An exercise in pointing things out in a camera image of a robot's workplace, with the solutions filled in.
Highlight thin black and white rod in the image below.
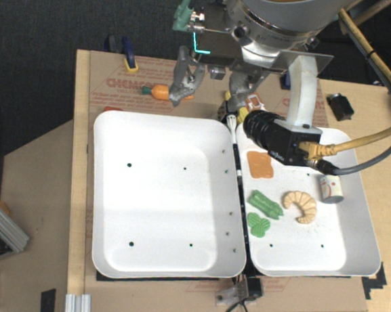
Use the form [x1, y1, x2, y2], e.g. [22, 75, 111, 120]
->
[213, 114, 262, 277]

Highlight yellow banana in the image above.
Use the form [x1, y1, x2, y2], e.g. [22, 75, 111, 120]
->
[236, 106, 251, 125]

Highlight green broccoli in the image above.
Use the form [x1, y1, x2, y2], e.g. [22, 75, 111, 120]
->
[245, 212, 272, 239]

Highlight small white can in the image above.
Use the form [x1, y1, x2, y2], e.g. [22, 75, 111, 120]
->
[316, 173, 347, 206]

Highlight beige croissant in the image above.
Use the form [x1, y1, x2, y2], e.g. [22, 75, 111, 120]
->
[281, 189, 320, 225]

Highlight orange bread slice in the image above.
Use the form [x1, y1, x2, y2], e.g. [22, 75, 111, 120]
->
[244, 150, 276, 181]

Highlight small black box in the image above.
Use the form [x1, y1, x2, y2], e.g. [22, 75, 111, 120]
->
[324, 91, 356, 124]

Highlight brown cardboard board red print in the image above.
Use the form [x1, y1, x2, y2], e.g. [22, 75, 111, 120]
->
[66, 49, 390, 312]

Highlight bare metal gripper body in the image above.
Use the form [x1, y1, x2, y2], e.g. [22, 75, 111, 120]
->
[183, 1, 288, 89]

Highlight white plastic tray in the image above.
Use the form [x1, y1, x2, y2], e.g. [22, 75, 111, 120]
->
[80, 108, 260, 290]
[223, 120, 391, 287]

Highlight black cylinder on white bracket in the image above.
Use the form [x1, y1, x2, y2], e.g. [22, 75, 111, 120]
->
[239, 50, 329, 169]

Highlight orange carrot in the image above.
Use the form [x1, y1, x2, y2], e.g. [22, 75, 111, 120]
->
[141, 82, 195, 104]

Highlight orange and white packet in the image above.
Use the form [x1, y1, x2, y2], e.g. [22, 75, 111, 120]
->
[244, 93, 269, 113]

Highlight green asparagus bundle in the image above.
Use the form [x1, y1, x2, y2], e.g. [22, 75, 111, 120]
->
[246, 189, 286, 221]

